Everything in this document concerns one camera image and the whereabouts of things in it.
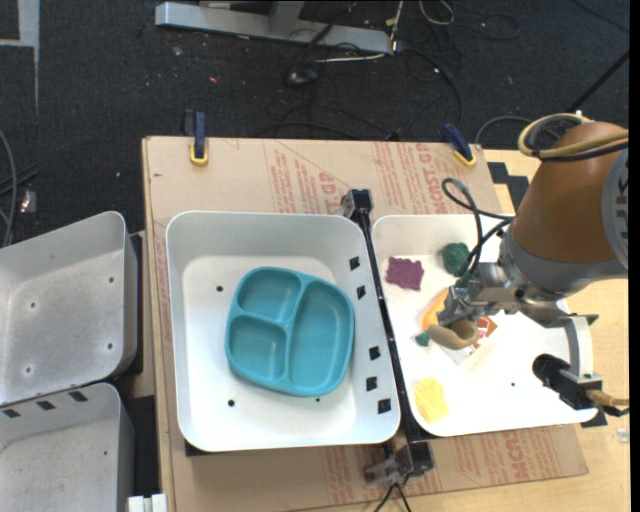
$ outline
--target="black floor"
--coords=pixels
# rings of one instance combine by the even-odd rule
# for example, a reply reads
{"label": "black floor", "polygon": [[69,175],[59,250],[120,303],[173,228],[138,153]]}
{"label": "black floor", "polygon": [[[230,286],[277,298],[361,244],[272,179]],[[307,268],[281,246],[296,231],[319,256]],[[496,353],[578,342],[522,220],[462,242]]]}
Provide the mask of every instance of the black floor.
{"label": "black floor", "polygon": [[[150,0],[42,0],[37,72],[31,48],[0,46],[0,130],[20,186],[13,242],[105,210],[144,227],[140,141],[178,135],[185,109],[205,111],[207,134],[437,142],[449,122],[469,141],[502,116],[567,111],[629,49],[630,0],[448,2],[448,26],[404,2],[398,34],[411,52],[331,63],[298,89],[283,74],[301,46],[161,29]],[[16,39],[17,0],[0,0],[0,39]],[[348,2],[307,2],[302,18],[330,21]],[[356,2],[342,25],[389,31],[398,2]],[[436,20],[440,2],[423,2]],[[345,55],[316,48],[306,58]],[[629,63],[580,105],[628,127]],[[487,148],[515,149],[522,121],[487,126]],[[0,149],[0,193],[9,178]],[[10,194],[0,197],[8,213]],[[0,240],[4,235],[0,219]]]}

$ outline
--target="wooden table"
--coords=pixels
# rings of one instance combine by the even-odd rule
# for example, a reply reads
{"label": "wooden table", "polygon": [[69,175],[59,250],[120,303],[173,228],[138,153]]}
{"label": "wooden table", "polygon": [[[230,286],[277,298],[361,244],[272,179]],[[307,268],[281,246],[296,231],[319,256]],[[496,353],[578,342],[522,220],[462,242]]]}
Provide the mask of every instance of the wooden table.
{"label": "wooden table", "polygon": [[[164,164],[154,164],[154,155],[151,153],[153,151],[162,153],[162,155],[156,155],[158,156],[158,162],[162,158],[171,160],[177,157],[172,156],[172,151],[163,152],[159,150],[158,148],[161,148],[161,144],[157,140],[155,141],[155,146],[148,144],[149,140],[143,141],[143,173],[146,201],[146,240],[149,254],[148,268],[151,276],[150,323],[153,332],[155,361],[160,477],[162,492],[169,497],[170,510],[176,510],[176,481],[180,479],[184,482],[185,479],[194,478],[194,473],[184,473],[185,467],[189,472],[192,471],[190,466],[180,466],[181,469],[177,469],[175,457],[181,455],[176,448],[175,437],[172,445],[171,429],[175,430],[176,421],[171,416],[170,411],[172,408],[168,404],[173,399],[174,392],[171,389],[173,383],[167,384],[165,382],[167,342],[165,339],[163,346],[163,325],[160,314],[161,308],[166,306],[158,302],[159,287],[163,286],[163,283],[155,279],[158,271],[158,252],[162,251],[163,247],[159,243],[156,233],[159,226],[152,200],[154,194],[152,183],[155,178],[162,175],[158,171],[158,166]],[[524,175],[531,178],[537,169],[537,161],[524,157],[518,152],[482,151],[480,148],[474,148],[474,151],[476,150],[486,162],[504,162],[510,174],[513,175]],[[172,162],[167,162],[166,165],[167,168],[170,168]],[[187,187],[184,190],[175,192],[175,200],[182,205],[182,209],[188,209],[190,195],[200,197],[203,193],[202,190],[197,188],[198,180],[196,178],[186,180],[186,182],[191,183],[189,185],[191,188]],[[512,211],[506,186],[496,185],[496,192],[503,210],[506,212]],[[572,311],[600,315],[598,321],[591,328],[594,340],[594,366],[598,373],[604,377],[606,391],[616,396],[628,396],[628,282],[626,280],[612,280],[596,283],[587,290],[571,297],[568,302]],[[409,503],[414,511],[429,510],[437,512],[563,509],[594,512],[600,512],[601,510],[630,510],[630,443],[622,440],[623,434],[625,432],[628,433],[629,430],[629,417],[612,418],[609,421],[609,425],[605,427],[584,429],[576,426],[575,430],[589,470],[588,474],[584,476],[503,485],[472,491],[416,496],[409,498]],[[304,487],[297,486],[295,492],[304,493]],[[247,493],[251,493],[250,485],[247,486]],[[331,510],[336,512],[364,512],[373,511],[376,506],[376,502],[368,504],[352,503],[332,507]],[[217,510],[215,503],[211,503],[211,507],[211,510]],[[327,510],[327,508],[309,510]],[[384,510],[404,510],[404,507],[401,501],[394,499]],[[181,509],[178,512],[191,511]]]}

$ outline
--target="blue plate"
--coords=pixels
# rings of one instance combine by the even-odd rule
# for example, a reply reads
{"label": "blue plate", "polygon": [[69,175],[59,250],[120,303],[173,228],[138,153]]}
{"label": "blue plate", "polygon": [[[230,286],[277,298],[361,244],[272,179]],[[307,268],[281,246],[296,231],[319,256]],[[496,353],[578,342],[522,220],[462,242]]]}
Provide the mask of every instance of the blue plate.
{"label": "blue plate", "polygon": [[239,375],[269,389],[322,396],[344,379],[353,349],[353,306],[332,283],[261,267],[242,278],[225,351]]}

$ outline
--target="cardboard sheet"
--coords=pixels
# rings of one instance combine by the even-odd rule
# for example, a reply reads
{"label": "cardboard sheet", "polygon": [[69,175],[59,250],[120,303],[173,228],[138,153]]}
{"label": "cardboard sheet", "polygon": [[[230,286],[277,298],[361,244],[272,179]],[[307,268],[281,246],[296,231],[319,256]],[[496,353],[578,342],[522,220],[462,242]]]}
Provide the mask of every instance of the cardboard sheet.
{"label": "cardboard sheet", "polygon": [[[143,141],[162,343],[156,365],[164,377],[159,421],[162,426],[164,413],[167,422],[167,431],[160,430],[162,481],[170,506],[178,512],[282,512],[379,501],[385,489],[364,480],[364,470],[383,460],[378,446],[185,455],[176,419],[166,226],[187,210],[336,213],[351,188],[371,190],[377,216],[465,213],[442,193],[446,177],[464,182],[480,208],[499,211],[482,151],[466,168],[447,144],[209,139],[209,163],[197,167],[189,162],[189,142]],[[587,472],[572,426],[442,438],[431,446],[436,469],[411,479],[408,496]]]}

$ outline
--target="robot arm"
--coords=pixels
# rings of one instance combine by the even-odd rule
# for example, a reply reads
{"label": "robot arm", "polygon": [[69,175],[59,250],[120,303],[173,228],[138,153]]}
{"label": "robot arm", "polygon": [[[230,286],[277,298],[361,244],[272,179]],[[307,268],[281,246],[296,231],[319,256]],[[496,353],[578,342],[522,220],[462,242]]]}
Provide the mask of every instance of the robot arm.
{"label": "robot arm", "polygon": [[523,131],[520,149],[542,163],[502,235],[498,260],[479,262],[450,287],[432,337],[461,337],[460,326],[498,311],[519,311],[544,327],[564,328],[570,361],[542,358],[534,372],[549,385],[549,375],[556,373],[572,381],[575,392],[560,394],[579,409],[592,407],[586,391],[601,387],[589,331],[597,315],[572,315],[558,301],[594,281],[628,276],[628,131],[562,116],[579,124],[550,150],[527,144],[548,118]]}

